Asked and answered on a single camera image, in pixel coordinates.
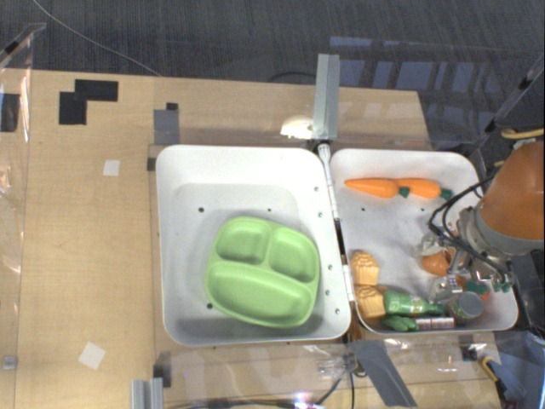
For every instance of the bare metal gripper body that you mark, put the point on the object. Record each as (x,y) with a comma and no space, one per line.
(479,254)

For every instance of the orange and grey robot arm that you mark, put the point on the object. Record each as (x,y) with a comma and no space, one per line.
(515,194)

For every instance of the orange toy fruit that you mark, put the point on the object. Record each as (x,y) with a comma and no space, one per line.
(435,264)

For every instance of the small grey-topped can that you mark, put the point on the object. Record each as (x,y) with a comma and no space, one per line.
(467,307)

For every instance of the red and white packet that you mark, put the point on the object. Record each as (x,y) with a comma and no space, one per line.
(434,323)

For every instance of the orange carrot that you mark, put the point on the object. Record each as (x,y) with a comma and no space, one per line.
(372,187)
(423,188)

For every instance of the green bottle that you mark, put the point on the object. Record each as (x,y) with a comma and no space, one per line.
(404,304)

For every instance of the white plastic tray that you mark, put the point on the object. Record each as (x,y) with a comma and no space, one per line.
(187,245)
(391,228)

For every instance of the green toy vegetable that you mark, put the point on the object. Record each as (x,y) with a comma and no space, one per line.
(398,323)

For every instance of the yellow cupcake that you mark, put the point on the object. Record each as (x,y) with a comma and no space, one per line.
(364,267)
(369,303)

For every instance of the green divided plate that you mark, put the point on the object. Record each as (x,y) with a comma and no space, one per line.
(259,288)

